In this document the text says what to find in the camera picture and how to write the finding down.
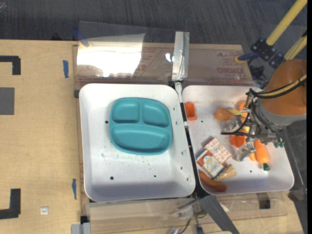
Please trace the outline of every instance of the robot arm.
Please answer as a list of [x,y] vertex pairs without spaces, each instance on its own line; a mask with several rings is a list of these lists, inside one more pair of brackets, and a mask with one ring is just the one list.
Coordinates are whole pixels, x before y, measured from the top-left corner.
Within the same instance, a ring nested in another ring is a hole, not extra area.
[[[260,139],[264,144],[273,142],[283,146],[280,131],[295,121],[307,118],[307,62],[292,59],[282,63],[274,72],[264,92],[257,93],[252,89],[247,93],[245,108],[246,120],[241,122],[235,117],[226,132],[247,136],[247,143],[241,146],[237,160],[255,152],[253,143]],[[249,127],[247,134],[239,132],[243,126]]]

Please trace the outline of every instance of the blue tape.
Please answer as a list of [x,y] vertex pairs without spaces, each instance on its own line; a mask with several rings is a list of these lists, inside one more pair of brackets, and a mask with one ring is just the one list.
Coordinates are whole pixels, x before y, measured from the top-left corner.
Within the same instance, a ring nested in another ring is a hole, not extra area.
[[74,192],[74,197],[77,199],[77,186],[76,186],[76,180],[73,178],[72,188]]
[[69,68],[68,68],[68,61],[63,60],[63,71],[65,78],[69,78],[68,73],[69,73]]
[[249,59],[256,59],[259,57],[258,53],[248,53],[248,54],[244,54],[240,57],[238,57],[238,60],[249,60]]

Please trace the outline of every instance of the teal divided plate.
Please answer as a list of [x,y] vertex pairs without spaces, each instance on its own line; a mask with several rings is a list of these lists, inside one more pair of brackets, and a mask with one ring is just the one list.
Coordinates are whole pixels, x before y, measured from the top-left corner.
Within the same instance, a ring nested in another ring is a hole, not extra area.
[[146,98],[121,98],[110,112],[109,134],[120,151],[136,155],[158,155],[169,149],[172,126],[168,109]]

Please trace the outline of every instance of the toy carrot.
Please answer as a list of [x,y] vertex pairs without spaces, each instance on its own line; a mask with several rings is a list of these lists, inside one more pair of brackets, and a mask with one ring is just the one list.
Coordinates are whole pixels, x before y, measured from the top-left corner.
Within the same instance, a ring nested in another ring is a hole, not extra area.
[[263,169],[265,171],[269,171],[270,167],[267,164],[269,162],[269,155],[267,153],[267,150],[265,149],[265,146],[261,143],[259,139],[257,139],[254,142],[254,147],[256,149],[255,151],[255,157],[258,160],[259,163],[263,164]]
[[254,154],[254,152],[253,152],[252,154],[249,155],[249,158],[250,158],[251,160],[255,161],[255,154]]
[[[240,130],[242,133],[247,133],[244,129]],[[235,146],[240,148],[242,145],[246,144],[246,136],[242,135],[230,135],[230,143]]]

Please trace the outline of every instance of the gray carpet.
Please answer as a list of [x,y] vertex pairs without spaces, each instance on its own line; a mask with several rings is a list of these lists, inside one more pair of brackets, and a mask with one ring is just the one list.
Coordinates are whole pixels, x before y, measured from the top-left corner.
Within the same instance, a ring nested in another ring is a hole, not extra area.
[[[266,38],[296,0],[0,0],[0,39],[51,39],[57,33],[72,40],[79,21],[185,30],[191,43],[241,44],[245,53]],[[307,6],[276,43],[282,53],[307,29]],[[298,58],[307,59],[304,48]],[[273,69],[265,64],[265,75]],[[298,164],[295,189],[307,188],[306,121],[288,127],[289,149]],[[307,192],[297,201],[307,232]]]

